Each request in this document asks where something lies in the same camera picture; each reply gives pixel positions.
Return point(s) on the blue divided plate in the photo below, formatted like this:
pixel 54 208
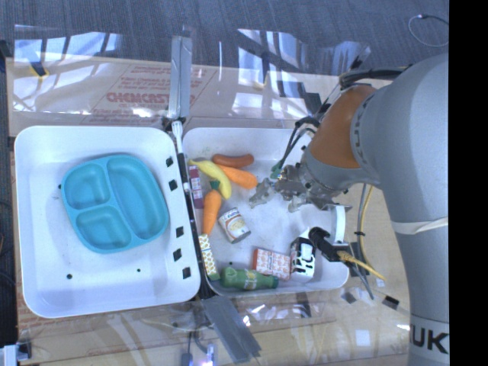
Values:
pixel 122 189

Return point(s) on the brown sausage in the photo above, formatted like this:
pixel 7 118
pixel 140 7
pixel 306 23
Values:
pixel 233 160

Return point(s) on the white plastic tray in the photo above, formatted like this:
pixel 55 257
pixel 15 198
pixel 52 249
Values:
pixel 42 280
pixel 274 227

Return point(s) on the white and orange soup can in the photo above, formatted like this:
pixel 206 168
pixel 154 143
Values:
pixel 234 225

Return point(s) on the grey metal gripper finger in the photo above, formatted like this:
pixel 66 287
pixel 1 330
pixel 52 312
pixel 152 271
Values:
pixel 297 204
pixel 261 193

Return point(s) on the green bottle yellow label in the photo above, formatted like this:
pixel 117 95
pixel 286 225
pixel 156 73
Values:
pixel 248 279

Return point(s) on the orange carrot without leaves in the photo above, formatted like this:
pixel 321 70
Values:
pixel 242 177

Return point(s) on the yellow banana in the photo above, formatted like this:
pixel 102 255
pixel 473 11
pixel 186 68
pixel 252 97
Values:
pixel 215 172

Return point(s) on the orange and white packet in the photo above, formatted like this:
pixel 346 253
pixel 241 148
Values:
pixel 271 263

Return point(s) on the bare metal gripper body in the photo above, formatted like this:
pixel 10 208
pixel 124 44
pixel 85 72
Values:
pixel 295 183

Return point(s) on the black cylinder on white bracket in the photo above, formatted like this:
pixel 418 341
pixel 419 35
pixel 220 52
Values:
pixel 320 238

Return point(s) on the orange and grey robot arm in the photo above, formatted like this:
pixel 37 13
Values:
pixel 404 135

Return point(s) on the brown cardboard board red print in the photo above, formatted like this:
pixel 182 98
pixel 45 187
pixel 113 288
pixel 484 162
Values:
pixel 114 90

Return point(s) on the orange carrot with green top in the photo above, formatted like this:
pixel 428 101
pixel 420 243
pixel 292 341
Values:
pixel 211 208

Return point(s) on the dark red bottle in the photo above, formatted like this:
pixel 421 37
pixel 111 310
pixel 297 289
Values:
pixel 196 189

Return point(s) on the black and white milk carton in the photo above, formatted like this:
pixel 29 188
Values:
pixel 303 259

